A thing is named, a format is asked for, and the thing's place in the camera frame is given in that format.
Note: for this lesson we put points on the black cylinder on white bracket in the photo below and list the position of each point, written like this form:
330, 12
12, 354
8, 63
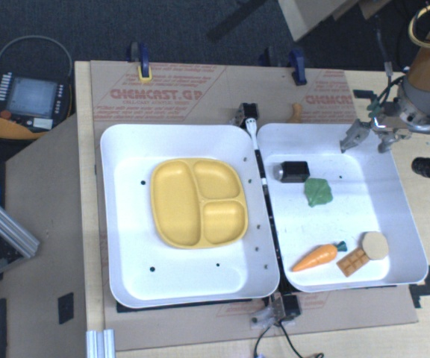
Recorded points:
429, 168

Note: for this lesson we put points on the brown waffle biscuit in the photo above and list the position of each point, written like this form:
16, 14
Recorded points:
351, 264

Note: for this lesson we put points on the brown cardboard board, red print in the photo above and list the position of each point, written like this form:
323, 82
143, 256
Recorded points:
207, 84

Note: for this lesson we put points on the thin black and white rod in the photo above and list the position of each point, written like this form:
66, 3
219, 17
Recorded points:
264, 183

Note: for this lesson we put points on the white plastic tray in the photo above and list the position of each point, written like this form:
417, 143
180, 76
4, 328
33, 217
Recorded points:
353, 215
185, 278

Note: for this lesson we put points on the orange carrot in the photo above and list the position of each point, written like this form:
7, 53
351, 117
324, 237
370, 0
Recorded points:
317, 257

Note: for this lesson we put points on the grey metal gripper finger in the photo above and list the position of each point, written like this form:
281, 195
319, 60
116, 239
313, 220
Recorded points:
387, 142
355, 134

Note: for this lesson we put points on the green lettuce leaf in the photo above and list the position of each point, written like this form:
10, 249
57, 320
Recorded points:
317, 192

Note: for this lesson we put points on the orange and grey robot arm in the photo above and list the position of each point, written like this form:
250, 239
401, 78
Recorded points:
428, 69

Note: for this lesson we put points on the yellow divided plate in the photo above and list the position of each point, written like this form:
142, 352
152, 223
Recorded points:
179, 200

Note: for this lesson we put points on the round beige biscuit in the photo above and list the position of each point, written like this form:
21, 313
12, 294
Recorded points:
374, 245

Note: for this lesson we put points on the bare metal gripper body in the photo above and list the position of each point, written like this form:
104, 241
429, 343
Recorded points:
394, 119

